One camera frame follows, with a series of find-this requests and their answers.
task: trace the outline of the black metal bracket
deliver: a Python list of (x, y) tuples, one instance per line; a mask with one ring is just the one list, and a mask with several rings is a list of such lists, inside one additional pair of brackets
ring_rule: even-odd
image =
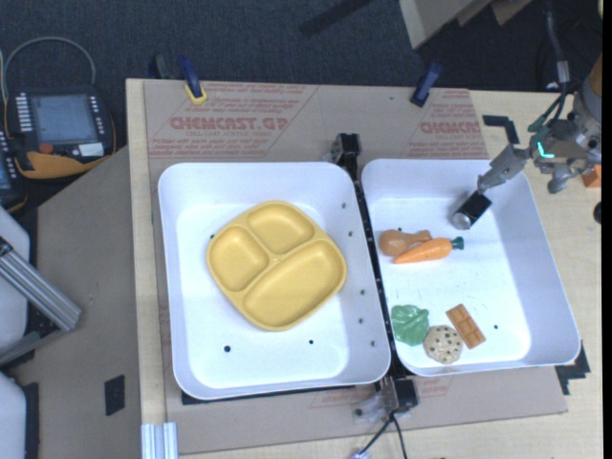
[(571, 379), (585, 379), (586, 374), (591, 372), (591, 367), (584, 353), (584, 346), (580, 344), (580, 351), (573, 363), (557, 365), (555, 369), (557, 370), (558, 381), (563, 394), (569, 396), (571, 394), (569, 381)]
[(361, 141), (358, 134), (340, 133), (332, 143), (331, 162), (348, 171), (353, 182), (358, 181), (357, 157), (361, 153)]
[(503, 127), (506, 130), (506, 138), (508, 138), (510, 144), (520, 143), (514, 122), (507, 116), (483, 116), (482, 120), (488, 126)]

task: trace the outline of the yellow plastic plate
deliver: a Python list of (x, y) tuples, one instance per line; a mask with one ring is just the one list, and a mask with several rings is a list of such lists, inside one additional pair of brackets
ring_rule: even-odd
[(208, 243), (210, 273), (244, 317), (265, 330), (287, 330), (316, 311), (346, 280), (334, 241), (301, 209), (259, 204)]

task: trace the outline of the orange carrot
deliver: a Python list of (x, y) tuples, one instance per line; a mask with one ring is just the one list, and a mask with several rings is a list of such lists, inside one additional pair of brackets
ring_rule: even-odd
[(411, 262), (423, 262), (426, 260), (437, 260), (450, 254), (453, 249), (463, 249), (463, 238), (457, 236), (453, 240), (448, 238), (433, 238), (424, 241), (414, 248), (401, 253), (393, 259), (394, 264), (406, 264)]

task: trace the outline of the wooden table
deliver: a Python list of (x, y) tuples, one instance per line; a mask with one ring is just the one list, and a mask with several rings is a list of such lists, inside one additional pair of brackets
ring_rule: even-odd
[[(143, 82), (127, 80), (129, 155), (132, 188), (135, 280), (141, 374), (143, 424), (162, 424), (164, 373), (160, 352), (160, 328), (151, 226)], [(522, 143), (528, 124), (554, 99), (549, 94), (470, 92), (474, 108), (482, 115), (508, 116)], [(481, 121), (491, 156), (506, 144), (499, 128)], [(571, 381), (568, 413), (526, 419), (433, 427), (404, 432), (410, 458), (452, 459), (473, 457), (574, 458), (602, 457), (601, 390), (601, 225), (593, 208), (601, 199), (600, 188), (586, 188), (580, 179), (568, 183), (556, 195), (546, 189), (549, 176), (532, 165), (525, 174), (532, 185), (540, 216), (579, 327), (590, 364), (586, 379)], [(243, 450), (191, 454), (189, 458), (285, 458), (348, 457), (369, 436), (310, 441)], [(370, 449), (374, 457), (400, 457), (395, 433), (386, 433)]]

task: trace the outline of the black tape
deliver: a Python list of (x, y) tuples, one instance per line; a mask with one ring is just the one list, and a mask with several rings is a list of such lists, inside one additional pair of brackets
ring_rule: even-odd
[(330, 28), (344, 17), (369, 5), (374, 0), (344, 0), (330, 10), (319, 14), (317, 17), (304, 22), (299, 26), (299, 31), (306, 37), (312, 37)]
[(26, 450), (25, 459), (37, 459), (40, 447), (40, 412), (38, 382), (22, 387), (26, 397)]
[(107, 417), (125, 408), (125, 376), (104, 383), (104, 402)]

